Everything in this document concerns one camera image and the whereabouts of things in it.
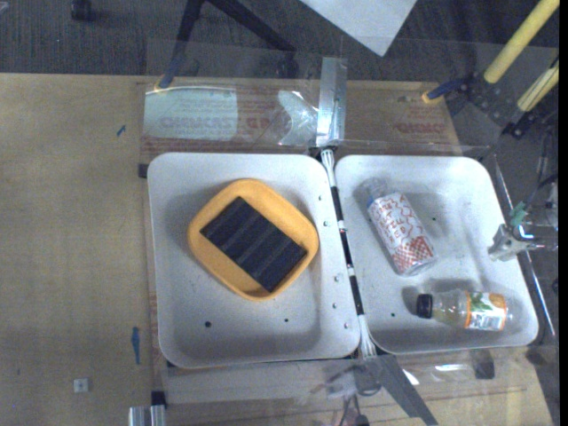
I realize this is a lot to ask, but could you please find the thin black and white rod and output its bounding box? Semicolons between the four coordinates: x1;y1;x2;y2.
319;148;378;359

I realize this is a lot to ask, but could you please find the black-capped bottle orange label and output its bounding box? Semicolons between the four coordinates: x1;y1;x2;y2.
415;288;514;332

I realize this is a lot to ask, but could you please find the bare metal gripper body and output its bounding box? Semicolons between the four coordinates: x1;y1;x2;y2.
517;222;559;251

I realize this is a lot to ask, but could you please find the clear bottle white red label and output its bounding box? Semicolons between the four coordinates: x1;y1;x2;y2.
358;177;438;278

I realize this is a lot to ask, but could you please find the brown cardboard board red print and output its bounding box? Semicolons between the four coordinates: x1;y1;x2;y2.
137;76;533;406

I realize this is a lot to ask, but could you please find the white plastic tray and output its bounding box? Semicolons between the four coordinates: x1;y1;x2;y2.
333;154;540;355
146;151;361;369

